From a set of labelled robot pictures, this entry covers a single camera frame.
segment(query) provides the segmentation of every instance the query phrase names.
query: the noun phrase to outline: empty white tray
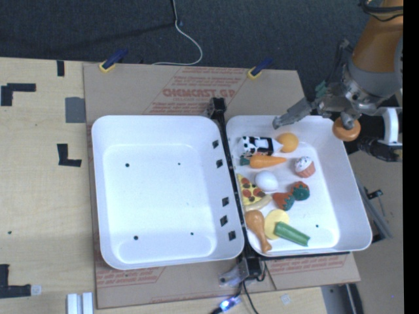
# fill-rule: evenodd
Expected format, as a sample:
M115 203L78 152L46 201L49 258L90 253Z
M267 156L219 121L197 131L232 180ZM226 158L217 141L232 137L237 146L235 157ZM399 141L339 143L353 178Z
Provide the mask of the empty white tray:
M288 192L297 181L309 186L310 197L304 201L296 201L287 213L289 225L311 238L308 247L285 239L268 240L272 250L263 253L259 240L248 230L250 245L259 254L269 257L366 249L371 244L371 227L344 144L332 133L333 122L321 116L306 116L299 122L275 130L272 127L273 119L274 116L235 116L227 122L234 170L253 183L255 175L262 170L239 165L240 155L236 144L242 136L276 138L283 132L294 133L300 142L297 149L290 153L275 153L275 156L283 156L288 160L266 169L280 182L277 192ZM315 163L316 172L307 179L294 172L294 162L301 156L309 156ZM275 208L277 207L272 201L261 211L267 216Z
M105 261L120 270L231 259L244 247L217 125L104 116L92 128Z

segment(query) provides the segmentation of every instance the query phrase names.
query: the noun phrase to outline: cardboard box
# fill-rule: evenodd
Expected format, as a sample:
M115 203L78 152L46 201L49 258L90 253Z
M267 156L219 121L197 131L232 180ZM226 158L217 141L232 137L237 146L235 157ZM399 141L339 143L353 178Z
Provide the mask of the cardboard box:
M120 271L100 254L91 129L105 115L200 115L212 97L223 97L225 118L283 114L303 97L296 71L264 70L256 80L246 69L118 64L102 73L84 64L88 162L94 231L98 308L228 296L235 288L219 285L219 275L236 260ZM352 254L285 258L266 262L269 277L249 285L250 292L359 281Z

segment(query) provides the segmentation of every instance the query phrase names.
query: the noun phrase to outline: blue clip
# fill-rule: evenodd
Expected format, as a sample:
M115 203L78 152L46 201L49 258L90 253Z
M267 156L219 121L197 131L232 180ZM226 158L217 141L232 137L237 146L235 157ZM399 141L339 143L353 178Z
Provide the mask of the blue clip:
M261 74L263 69L266 69L269 65L272 64L274 60L272 58L265 58L259 65L256 65L247 72L247 76L255 80Z
M108 73L115 68L115 63L118 63L128 53L128 49L119 49L107 60L99 64L99 69L103 73Z

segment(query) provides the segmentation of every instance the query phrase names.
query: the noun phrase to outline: toy pizza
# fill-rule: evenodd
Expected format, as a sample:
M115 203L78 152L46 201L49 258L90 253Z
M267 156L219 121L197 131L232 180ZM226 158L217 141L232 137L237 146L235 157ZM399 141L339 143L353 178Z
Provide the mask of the toy pizza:
M237 179L240 184L240 193L245 211L260 209L272 200L270 194L263 192L256 184L251 183L243 175L238 173Z

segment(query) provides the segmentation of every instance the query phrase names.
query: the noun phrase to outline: toy carrot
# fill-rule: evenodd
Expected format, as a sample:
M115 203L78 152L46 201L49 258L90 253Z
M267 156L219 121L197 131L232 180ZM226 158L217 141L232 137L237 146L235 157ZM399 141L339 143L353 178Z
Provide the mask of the toy carrot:
M262 169L264 167L274 166L284 163L287 158L268 156L265 154L254 154L250 160L247 158L240 158L240 165L250 165L253 169Z

